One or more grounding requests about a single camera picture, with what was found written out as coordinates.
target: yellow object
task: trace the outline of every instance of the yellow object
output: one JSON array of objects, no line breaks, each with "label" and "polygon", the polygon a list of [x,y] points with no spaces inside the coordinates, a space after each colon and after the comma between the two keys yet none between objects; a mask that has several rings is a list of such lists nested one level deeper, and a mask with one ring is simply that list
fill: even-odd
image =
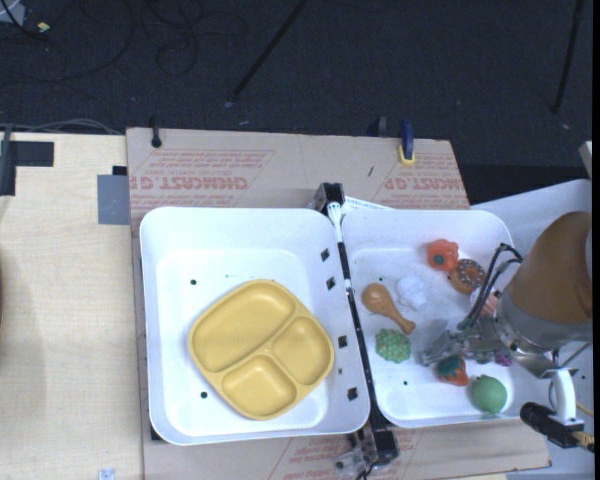
[{"label": "yellow object", "polygon": [[320,322],[275,281],[249,281],[211,305],[191,326],[191,357],[240,414],[275,418],[328,375],[331,339]]},{"label": "yellow object", "polygon": [[398,158],[402,165],[411,165],[411,164],[415,163],[415,161],[416,161],[416,154],[414,152],[411,154],[411,158],[405,158],[404,157],[404,149],[402,149],[402,144],[400,144],[398,146]]}]

